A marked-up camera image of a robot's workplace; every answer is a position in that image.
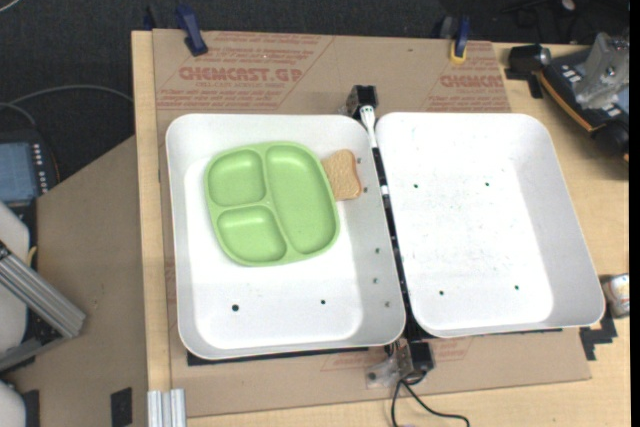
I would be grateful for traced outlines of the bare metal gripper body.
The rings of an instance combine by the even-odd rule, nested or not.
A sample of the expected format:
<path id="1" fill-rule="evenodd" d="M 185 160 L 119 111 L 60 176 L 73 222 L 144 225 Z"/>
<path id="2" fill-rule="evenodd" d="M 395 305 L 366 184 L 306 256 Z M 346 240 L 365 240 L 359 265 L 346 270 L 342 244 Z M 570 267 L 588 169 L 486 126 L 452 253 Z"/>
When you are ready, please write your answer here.
<path id="1" fill-rule="evenodd" d="M 583 109 L 603 109 L 618 100 L 628 86 L 629 43 L 601 32 L 596 36 L 574 96 Z"/>

